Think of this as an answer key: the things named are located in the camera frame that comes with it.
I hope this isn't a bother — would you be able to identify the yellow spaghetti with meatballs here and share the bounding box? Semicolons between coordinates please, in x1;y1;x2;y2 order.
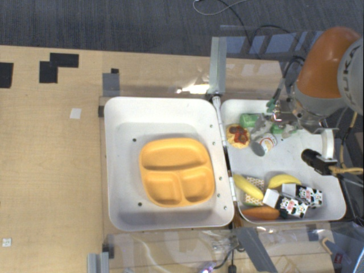
225;123;251;150

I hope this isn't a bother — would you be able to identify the green bottle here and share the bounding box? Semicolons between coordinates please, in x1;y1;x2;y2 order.
239;112;286;135

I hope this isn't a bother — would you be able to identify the white plastic tray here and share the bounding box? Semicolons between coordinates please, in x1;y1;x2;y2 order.
220;98;348;225
103;96;235;233

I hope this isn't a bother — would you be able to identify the orange divided plate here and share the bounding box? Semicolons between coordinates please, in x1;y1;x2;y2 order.
138;137;216;209

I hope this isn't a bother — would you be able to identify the white yellow patterned packet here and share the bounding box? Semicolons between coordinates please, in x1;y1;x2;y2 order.
242;176;267;208

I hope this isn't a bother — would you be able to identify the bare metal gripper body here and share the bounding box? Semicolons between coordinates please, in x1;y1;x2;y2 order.
266;99;328;134

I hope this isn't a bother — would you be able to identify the white and red can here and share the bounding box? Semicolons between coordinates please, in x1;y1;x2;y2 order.
250;132;278;157

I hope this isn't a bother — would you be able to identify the white cow print carton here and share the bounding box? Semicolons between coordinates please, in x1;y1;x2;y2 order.
262;188;311;220
281;183;324;209

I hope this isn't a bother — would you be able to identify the orange carrot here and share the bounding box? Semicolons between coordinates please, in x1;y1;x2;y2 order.
241;205;288;221

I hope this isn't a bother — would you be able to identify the black cylinder on white bracket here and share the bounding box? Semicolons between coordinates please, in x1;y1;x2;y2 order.
300;127;341;176

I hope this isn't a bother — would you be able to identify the yellow banana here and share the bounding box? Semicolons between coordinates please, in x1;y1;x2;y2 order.
267;173;303;190
233;173;265;201

